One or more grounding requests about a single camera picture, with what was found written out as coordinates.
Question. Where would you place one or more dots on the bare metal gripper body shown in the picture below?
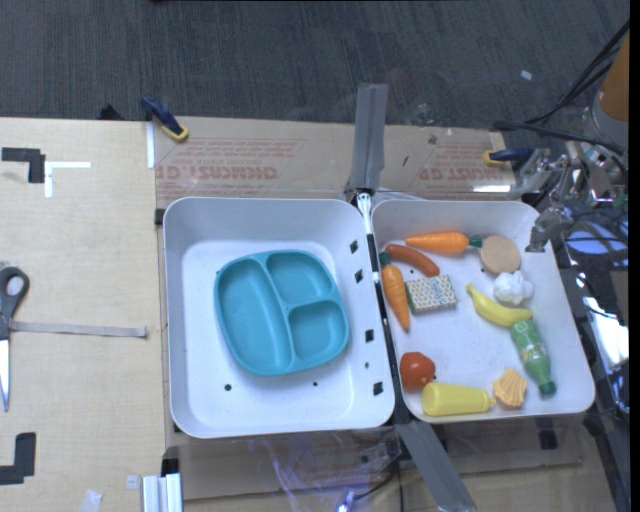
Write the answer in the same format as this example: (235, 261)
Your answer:
(593, 161)

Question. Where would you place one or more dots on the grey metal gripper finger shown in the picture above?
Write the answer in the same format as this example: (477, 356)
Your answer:
(533, 172)
(549, 225)

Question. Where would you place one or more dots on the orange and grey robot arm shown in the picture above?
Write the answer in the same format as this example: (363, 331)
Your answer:
(618, 85)

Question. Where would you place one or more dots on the tan round biscuit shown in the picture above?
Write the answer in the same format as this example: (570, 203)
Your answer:
(500, 255)

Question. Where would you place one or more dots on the white garlic bulb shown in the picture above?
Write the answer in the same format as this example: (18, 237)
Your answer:
(511, 289)

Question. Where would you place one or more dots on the yellow banana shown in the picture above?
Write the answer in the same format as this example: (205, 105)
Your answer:
(492, 310)

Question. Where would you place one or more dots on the orange carrot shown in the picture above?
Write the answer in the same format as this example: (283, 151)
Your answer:
(395, 292)
(440, 242)

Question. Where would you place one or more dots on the green plastic bottle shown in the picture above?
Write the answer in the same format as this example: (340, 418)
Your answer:
(533, 352)

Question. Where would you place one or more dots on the small patterned carton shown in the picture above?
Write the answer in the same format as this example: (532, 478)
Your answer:
(431, 295)

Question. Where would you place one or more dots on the red-brown sausage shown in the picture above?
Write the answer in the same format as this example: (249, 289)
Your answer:
(415, 259)

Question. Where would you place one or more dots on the white plastic tray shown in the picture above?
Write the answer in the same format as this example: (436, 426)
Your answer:
(200, 400)
(465, 350)

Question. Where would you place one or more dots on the yellow ridged crisp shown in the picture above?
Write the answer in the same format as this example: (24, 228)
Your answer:
(510, 389)

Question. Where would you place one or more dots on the red tomato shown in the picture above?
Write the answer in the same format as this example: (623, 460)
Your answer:
(416, 370)

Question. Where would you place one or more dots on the yellow mustard bottle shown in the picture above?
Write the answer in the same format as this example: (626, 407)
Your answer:
(452, 399)

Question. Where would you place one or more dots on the brown cardboard board red print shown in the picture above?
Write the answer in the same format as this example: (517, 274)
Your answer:
(260, 160)

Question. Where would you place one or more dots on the blue divided plate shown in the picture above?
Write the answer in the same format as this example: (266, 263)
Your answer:
(250, 310)

